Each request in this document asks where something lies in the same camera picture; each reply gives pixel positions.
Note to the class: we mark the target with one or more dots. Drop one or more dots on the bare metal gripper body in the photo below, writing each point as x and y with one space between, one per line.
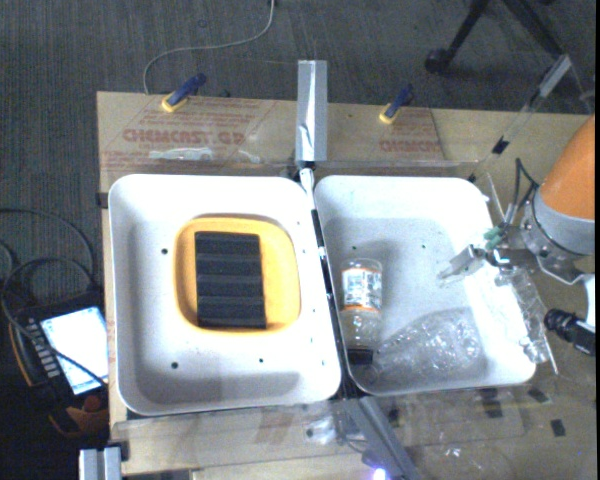
517 255

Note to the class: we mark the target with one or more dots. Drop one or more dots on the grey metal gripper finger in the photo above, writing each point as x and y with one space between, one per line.
467 260

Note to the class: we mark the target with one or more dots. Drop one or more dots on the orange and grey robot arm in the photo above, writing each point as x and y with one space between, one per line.
572 178

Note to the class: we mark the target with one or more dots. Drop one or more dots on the slim clear plastic bottle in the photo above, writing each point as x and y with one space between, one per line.
527 300

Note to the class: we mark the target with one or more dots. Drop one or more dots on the white plastic tray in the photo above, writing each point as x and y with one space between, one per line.
410 218
150 318

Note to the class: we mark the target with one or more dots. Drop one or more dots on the crumpled clear plastic bottle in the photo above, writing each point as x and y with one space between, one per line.
430 345

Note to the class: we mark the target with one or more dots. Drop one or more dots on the clear bottle with orange label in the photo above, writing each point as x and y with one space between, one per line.
361 288

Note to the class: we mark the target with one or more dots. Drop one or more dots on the thin black and white rod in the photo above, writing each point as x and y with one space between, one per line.
321 240

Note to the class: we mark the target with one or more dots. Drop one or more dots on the brown cardboard board red print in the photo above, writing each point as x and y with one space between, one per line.
360 135

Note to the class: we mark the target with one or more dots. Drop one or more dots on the yellow plate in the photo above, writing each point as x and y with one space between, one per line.
280 268

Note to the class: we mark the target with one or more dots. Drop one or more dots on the black ribbed rectangular block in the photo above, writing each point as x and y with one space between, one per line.
230 280

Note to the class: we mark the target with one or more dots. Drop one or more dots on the black cylinder on white bracket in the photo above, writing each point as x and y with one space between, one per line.
567 325

